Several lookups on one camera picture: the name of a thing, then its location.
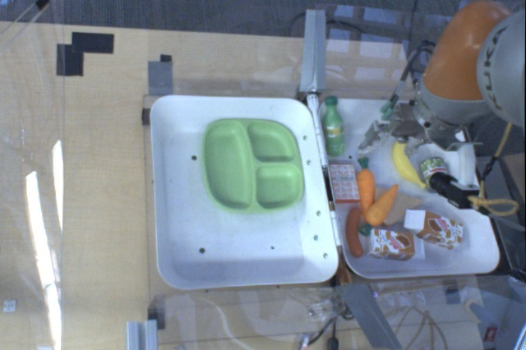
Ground tan bread slice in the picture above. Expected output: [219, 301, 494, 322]
[381, 187, 425, 227]

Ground white plastic tray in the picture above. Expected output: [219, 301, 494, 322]
[327, 97, 502, 281]
[149, 94, 340, 291]

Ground yellow banana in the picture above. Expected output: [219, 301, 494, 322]
[391, 140, 428, 191]

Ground green and white can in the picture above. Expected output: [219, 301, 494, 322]
[418, 156, 450, 191]

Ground orange carrot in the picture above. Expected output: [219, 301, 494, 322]
[358, 183, 400, 237]
[355, 157, 376, 214]

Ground orange and white packet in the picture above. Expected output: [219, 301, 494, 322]
[328, 162, 362, 205]

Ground black cylinder on white bracket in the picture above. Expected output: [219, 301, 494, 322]
[428, 141, 482, 210]

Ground green divided plate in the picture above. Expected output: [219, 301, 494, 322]
[201, 117, 307, 214]

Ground brown and white carton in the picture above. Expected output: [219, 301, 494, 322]
[366, 228, 417, 262]
[403, 208, 465, 251]

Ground orange sausage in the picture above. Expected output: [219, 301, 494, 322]
[344, 207, 366, 259]

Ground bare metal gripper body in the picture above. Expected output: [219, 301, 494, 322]
[384, 100, 435, 145]

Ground green plastic bottle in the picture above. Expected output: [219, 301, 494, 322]
[320, 95, 348, 158]

